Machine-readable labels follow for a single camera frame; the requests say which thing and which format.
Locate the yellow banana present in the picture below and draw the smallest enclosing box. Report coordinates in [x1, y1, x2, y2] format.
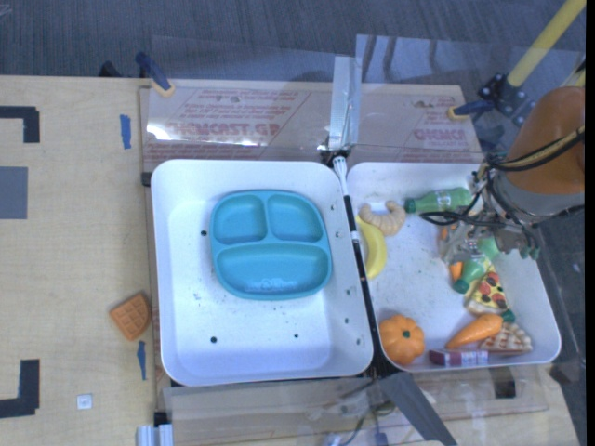
[355, 215, 389, 281]

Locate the orange carrot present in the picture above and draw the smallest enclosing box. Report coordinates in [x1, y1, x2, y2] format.
[444, 308, 516, 350]

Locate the green bottle with yellow label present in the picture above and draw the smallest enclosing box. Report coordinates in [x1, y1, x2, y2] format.
[453, 237, 502, 295]

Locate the green bottle with white label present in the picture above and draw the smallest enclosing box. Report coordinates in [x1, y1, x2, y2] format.
[403, 186, 474, 216]

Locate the pizza slice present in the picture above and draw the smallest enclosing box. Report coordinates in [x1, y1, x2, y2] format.
[463, 269, 510, 316]

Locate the blue divided plate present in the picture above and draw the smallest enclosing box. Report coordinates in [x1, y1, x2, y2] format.
[208, 189, 334, 302]

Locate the tan croissant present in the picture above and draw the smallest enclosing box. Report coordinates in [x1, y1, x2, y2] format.
[358, 200, 407, 237]

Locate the orange pumpkin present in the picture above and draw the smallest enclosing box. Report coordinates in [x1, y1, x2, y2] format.
[378, 313, 426, 367]

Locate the brown cardboard board red print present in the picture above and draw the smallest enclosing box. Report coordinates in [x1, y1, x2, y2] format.
[139, 80, 554, 418]

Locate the white plastic tray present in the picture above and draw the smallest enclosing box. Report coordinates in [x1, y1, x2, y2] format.
[150, 158, 376, 387]
[346, 161, 562, 374]

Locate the orange waffle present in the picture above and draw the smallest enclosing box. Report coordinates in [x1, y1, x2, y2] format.
[109, 291, 152, 342]

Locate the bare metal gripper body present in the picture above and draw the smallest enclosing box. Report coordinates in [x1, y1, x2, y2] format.
[478, 211, 529, 256]

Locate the tan waffle slice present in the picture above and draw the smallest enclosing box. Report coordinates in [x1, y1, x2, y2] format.
[478, 321, 534, 355]

